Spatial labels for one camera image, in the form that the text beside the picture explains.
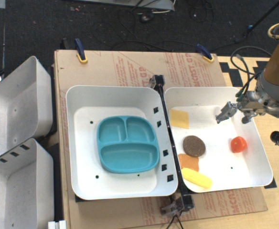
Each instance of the blue and yellow clamp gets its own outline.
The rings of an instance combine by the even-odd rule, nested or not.
[[[210,54],[210,52],[204,46],[197,44],[196,52],[201,53],[203,59],[208,61],[209,63],[212,63],[214,61],[214,57]]]
[[[87,63],[87,57],[84,53],[84,48],[83,48],[83,45],[82,45],[79,38],[75,39],[75,46],[76,46],[76,49],[78,51],[77,57],[78,57],[79,61],[81,63]]]

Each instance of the red round object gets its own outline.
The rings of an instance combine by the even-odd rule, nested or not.
[[[231,141],[231,150],[233,153],[240,153],[247,148],[247,142],[241,136],[237,136]]]

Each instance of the plastic container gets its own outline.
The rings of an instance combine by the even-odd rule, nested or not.
[[[171,126],[177,153],[185,153],[182,142],[188,135],[195,135],[205,143],[206,151],[199,157],[199,172],[212,179],[210,188],[203,188],[184,179],[194,192],[210,192],[246,187],[266,186],[273,173],[260,140],[254,119],[241,122],[241,111],[228,120],[217,123],[216,116],[224,105],[236,103],[234,87],[180,87],[170,88],[165,94],[165,103],[170,110],[186,111],[189,129]],[[230,142],[236,136],[243,137],[248,148],[233,153]]]
[[[0,83],[0,155],[48,134],[52,123],[50,75],[32,56]]]
[[[159,162],[159,146],[152,125],[138,116],[113,116],[97,128],[102,166],[114,173],[139,173]]]
[[[153,197],[176,191],[178,179],[172,147],[161,98],[155,90],[78,85],[67,91],[66,106],[72,187],[78,197],[84,200]],[[153,169],[118,174],[103,168],[97,146],[98,125],[105,118],[118,115],[143,118],[154,129],[160,159]]]
[[[53,159],[29,139],[0,156],[0,229],[45,229],[53,220]]]

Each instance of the brown round object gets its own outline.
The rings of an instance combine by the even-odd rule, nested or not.
[[[180,167],[183,168],[189,168],[195,171],[199,172],[199,158],[198,157],[192,157],[186,154],[178,154]]]
[[[189,135],[183,140],[183,150],[187,155],[199,157],[205,153],[205,144],[199,137]]]

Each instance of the table surface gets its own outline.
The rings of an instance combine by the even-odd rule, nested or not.
[[[227,62],[230,67],[233,68],[231,65],[229,57],[218,57],[219,62]],[[245,58],[248,65],[256,65],[254,64],[256,60],[263,60],[267,61],[267,58]],[[59,97],[59,83],[57,79],[57,71],[60,65],[54,64],[54,71],[55,71],[55,82],[56,82],[56,94],[57,98]],[[240,72],[241,78],[243,82],[247,81],[247,76],[245,73]],[[225,83],[227,86],[232,86],[231,79],[229,77],[229,73],[223,73]],[[250,84],[249,91],[254,90],[256,81],[253,81]],[[249,213],[249,214],[241,214],[241,215],[234,215],[234,216],[226,216],[226,217],[217,217],[212,219],[199,219],[199,220],[190,220],[190,221],[183,221],[182,225],[185,229],[274,229],[279,228],[279,146],[276,146],[270,140],[270,134],[273,131],[279,131],[279,119],[272,117],[268,114],[264,116],[256,116],[254,117],[255,124],[257,126],[259,135],[261,137],[261,141],[265,148],[266,154],[268,156],[270,166],[273,170],[273,175],[275,178],[275,182],[277,187],[274,188],[263,188],[262,192],[268,207],[267,211],[264,212],[256,212],[256,213]],[[58,119],[58,130],[59,130],[59,140],[62,141],[62,133],[60,133],[60,119]],[[66,178],[66,171],[62,169],[61,171],[61,178],[62,181],[62,190],[63,190],[63,207],[64,207],[64,217],[67,220],[67,226],[69,229],[69,219],[68,219],[68,199],[66,198],[66,184],[64,178]],[[153,225],[153,226],[146,226],[146,227],[133,227],[134,229],[165,229],[167,228],[168,224],[163,225]],[[175,222],[171,225],[172,229],[179,229],[181,228],[179,223]]]

